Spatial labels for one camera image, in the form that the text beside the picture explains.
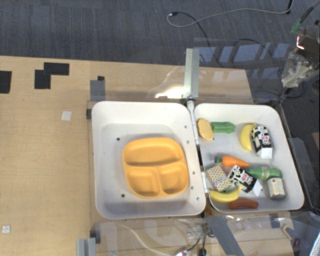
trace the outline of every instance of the green bottle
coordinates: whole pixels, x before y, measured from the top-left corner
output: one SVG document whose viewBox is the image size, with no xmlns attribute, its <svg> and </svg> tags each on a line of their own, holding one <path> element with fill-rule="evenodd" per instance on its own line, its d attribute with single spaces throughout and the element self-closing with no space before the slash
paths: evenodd
<svg viewBox="0 0 320 256">
<path fill-rule="evenodd" d="M 281 171 L 277 168 L 255 167 L 245 168 L 245 171 L 256 179 L 267 180 L 273 177 L 281 177 Z"/>
</svg>

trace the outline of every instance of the orange carrot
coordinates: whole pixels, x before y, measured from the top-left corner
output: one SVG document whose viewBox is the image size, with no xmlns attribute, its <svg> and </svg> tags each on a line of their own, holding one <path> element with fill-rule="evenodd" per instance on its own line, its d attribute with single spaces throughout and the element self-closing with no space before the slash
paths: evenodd
<svg viewBox="0 0 320 256">
<path fill-rule="evenodd" d="M 216 156 L 214 159 L 214 162 L 217 163 L 221 163 L 224 166 L 227 167 L 233 167 L 234 165 L 237 165 L 241 168 L 245 168 L 245 167 L 249 167 L 250 163 L 247 163 L 239 158 L 233 157 L 231 155 L 224 155 L 222 158 Z"/>
</svg>

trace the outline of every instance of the brown sausage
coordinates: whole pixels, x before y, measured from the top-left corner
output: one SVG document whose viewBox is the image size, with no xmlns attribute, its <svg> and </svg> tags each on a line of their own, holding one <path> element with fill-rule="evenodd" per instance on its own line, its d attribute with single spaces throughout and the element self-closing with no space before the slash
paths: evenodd
<svg viewBox="0 0 320 256">
<path fill-rule="evenodd" d="M 236 201 L 229 203 L 229 207 L 231 210 L 235 210 L 238 208 L 256 209 L 256 208 L 258 208 L 258 206 L 259 206 L 259 203 L 257 201 L 249 200 L 249 199 L 239 199 L 239 200 L 236 200 Z"/>
</svg>

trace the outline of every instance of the cow print carton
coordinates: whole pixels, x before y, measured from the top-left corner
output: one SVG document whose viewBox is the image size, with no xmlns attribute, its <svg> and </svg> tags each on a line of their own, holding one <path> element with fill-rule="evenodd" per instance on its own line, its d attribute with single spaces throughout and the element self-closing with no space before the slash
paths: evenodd
<svg viewBox="0 0 320 256">
<path fill-rule="evenodd" d="M 230 182 L 236 186 L 242 186 L 242 190 L 246 193 L 251 190 L 256 196 L 259 196 L 262 186 L 259 181 L 247 173 L 244 169 L 238 165 L 234 165 L 228 175 Z"/>
<path fill-rule="evenodd" d="M 262 159 L 272 159 L 273 148 L 265 126 L 254 126 L 251 131 L 251 139 L 255 152 Z"/>
</svg>

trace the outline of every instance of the wooden surface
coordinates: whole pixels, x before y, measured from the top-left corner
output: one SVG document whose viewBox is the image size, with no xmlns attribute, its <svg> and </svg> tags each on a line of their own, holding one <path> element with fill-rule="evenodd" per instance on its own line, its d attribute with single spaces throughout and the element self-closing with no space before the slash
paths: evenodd
<svg viewBox="0 0 320 256">
<path fill-rule="evenodd" d="M 69 63 L 69 76 L 53 75 L 51 89 L 34 89 L 35 70 L 42 70 L 44 62 Z M 0 70 L 12 71 L 10 93 L 0 94 L 0 226 L 11 227 L 10 233 L 0 233 L 0 255 L 76 255 L 77 239 L 87 239 L 92 224 L 86 119 L 90 80 L 104 76 L 107 97 L 146 97 L 156 87 L 183 82 L 182 68 L 0 56 Z M 200 96 L 223 100 L 239 94 L 250 101 L 243 70 L 200 71 Z M 70 121 L 62 120 L 64 111 L 72 112 Z M 167 224 L 159 227 L 165 232 Z M 136 243 L 131 231 L 126 237 Z M 289 242 L 284 236 L 279 241 Z M 242 243 L 250 247 L 248 241 Z M 259 240 L 256 247 L 270 243 Z M 150 255 L 141 249 L 140 254 L 131 250 L 119 255 Z M 284 255 L 290 247 L 278 249 Z"/>
</svg>

